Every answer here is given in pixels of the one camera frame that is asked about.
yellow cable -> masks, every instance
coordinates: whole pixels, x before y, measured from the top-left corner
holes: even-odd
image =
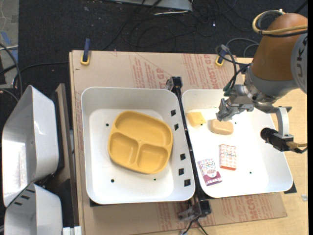
[[[285,14],[285,12],[280,11],[280,10],[275,10],[279,13],[281,13],[281,15]],[[259,18],[264,15],[265,13],[268,13],[269,11],[265,11],[262,12],[261,14],[259,14],[258,16],[256,16],[256,18],[253,20],[252,22],[252,28],[256,33],[262,34],[262,35],[268,35],[268,34],[272,34],[272,35],[276,35],[279,33],[284,33],[287,31],[292,31],[292,30],[298,30],[298,29],[307,29],[308,25],[298,25],[298,26],[293,26],[293,27],[287,27],[287,28],[282,28],[282,29],[276,29],[276,30],[261,30],[256,26],[257,21],[259,20]]]

concrete floor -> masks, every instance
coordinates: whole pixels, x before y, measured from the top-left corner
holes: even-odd
[[[17,46],[19,39],[19,0],[0,0],[0,41],[6,47]],[[12,50],[12,54],[18,61],[18,50]],[[0,51],[3,68],[14,64],[6,51]],[[0,88],[11,88],[16,70],[5,74],[5,84]]]

cardboard sheet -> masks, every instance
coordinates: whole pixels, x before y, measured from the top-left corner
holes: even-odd
[[[90,206],[86,192],[81,94],[93,86],[164,88],[171,76],[182,77],[182,90],[221,89],[234,74],[231,63],[215,65],[216,55],[92,51],[90,64],[80,64],[82,51],[70,53],[76,148],[76,173],[80,225],[85,235],[133,235],[183,230],[189,222],[178,219],[186,202],[160,202]],[[238,76],[237,83],[242,83]],[[280,193],[210,200],[212,213],[199,220],[203,226],[246,222],[287,216]]]

white plastic container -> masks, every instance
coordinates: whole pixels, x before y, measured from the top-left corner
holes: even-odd
[[[54,103],[29,85],[3,128],[4,205],[30,183],[55,172],[58,162]]]
[[[197,167],[201,188],[214,198],[248,194],[286,191],[293,180],[285,154],[265,143],[260,137],[265,127],[275,129],[270,114],[257,109],[235,115],[231,122],[234,132],[221,135],[210,131],[209,121],[216,119],[219,111],[222,90],[187,90],[182,95],[185,114],[201,112],[206,120],[202,126],[192,127],[187,120],[187,128],[194,150],[196,162],[213,159],[222,182],[205,185],[199,167]],[[219,166],[219,145],[236,147],[237,168],[228,170]]]
[[[86,168],[90,199],[98,204],[184,201],[195,192],[189,149],[176,96],[161,89],[87,88],[81,97]],[[166,122],[173,149],[165,169],[143,174],[114,163],[108,138],[115,118],[132,110]]]
[[[59,197],[33,183],[5,211],[5,235],[60,235],[62,228]]]

yellow bowl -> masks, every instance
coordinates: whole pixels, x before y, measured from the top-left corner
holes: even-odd
[[[108,142],[115,163],[145,174],[161,172],[172,147],[173,133],[167,123],[135,111],[124,111],[116,117]]]

